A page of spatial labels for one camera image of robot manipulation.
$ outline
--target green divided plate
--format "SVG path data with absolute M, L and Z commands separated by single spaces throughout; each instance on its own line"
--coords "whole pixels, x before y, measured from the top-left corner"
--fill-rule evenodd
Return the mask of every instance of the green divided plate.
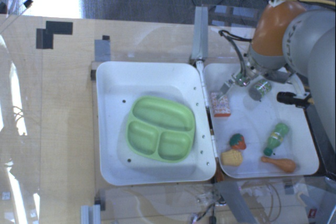
M 142 156 L 180 162 L 190 153 L 194 135 L 194 114 L 180 103 L 143 96 L 134 102 L 129 113 L 126 141 Z

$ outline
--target robotic arm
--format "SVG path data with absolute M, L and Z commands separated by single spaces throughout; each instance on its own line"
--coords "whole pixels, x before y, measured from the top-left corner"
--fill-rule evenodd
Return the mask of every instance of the robotic arm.
M 289 72 L 279 71 L 283 66 Z M 250 43 L 245 69 L 244 77 L 239 73 L 224 83 L 220 96 L 233 84 L 246 86 L 258 75 L 285 83 L 291 75 L 301 74 L 308 78 L 317 113 L 335 149 L 334 11 L 306 11 L 298 1 L 271 0 Z

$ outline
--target toy chicken leg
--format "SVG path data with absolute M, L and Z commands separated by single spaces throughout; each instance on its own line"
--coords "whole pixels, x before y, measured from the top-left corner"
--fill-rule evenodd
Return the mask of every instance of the toy chicken leg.
M 268 157 L 261 157 L 261 161 L 263 163 L 272 163 L 286 173 L 292 173 L 296 168 L 295 162 L 291 159 L 271 159 Z

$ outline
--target green bottle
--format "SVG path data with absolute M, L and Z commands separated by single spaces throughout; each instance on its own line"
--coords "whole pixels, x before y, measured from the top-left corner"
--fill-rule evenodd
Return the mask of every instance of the green bottle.
M 284 123 L 278 123 L 275 126 L 274 131 L 270 134 L 267 140 L 267 147 L 264 149 L 264 154 L 266 156 L 270 156 L 273 153 L 273 149 L 280 146 L 288 131 L 289 127 Z

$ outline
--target white tray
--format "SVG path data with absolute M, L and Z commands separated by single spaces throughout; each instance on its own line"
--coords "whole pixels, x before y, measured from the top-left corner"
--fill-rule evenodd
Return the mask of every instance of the white tray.
M 218 91 L 231 74 L 239 70 L 239 65 L 213 63 L 205 67 L 204 77 L 208 94 Z M 279 91 L 295 92 L 290 84 L 271 82 L 272 90 L 261 102 L 252 100 L 248 95 L 249 87 L 234 86 L 228 93 L 231 116 L 215 118 L 212 123 L 216 138 L 217 151 L 229 150 L 229 139 L 235 133 L 241 133 L 247 148 L 242 152 L 243 163 L 238 166 L 222 166 L 223 171 L 233 178 L 275 177 L 311 175 L 319 168 L 319 159 L 310 134 L 303 109 L 294 105 L 277 102 Z M 260 158 L 266 146 L 267 138 L 279 122 L 290 127 L 289 134 L 282 144 L 274 150 L 274 158 L 289 158 L 296 162 L 293 173 L 285 173 L 276 166 L 262 163 Z
M 183 63 L 105 62 L 97 69 L 100 169 L 113 185 L 191 182 L 210 179 L 216 162 L 199 74 Z M 134 101 L 144 95 L 189 107 L 196 132 L 189 156 L 164 163 L 140 156 L 127 146 L 125 128 Z

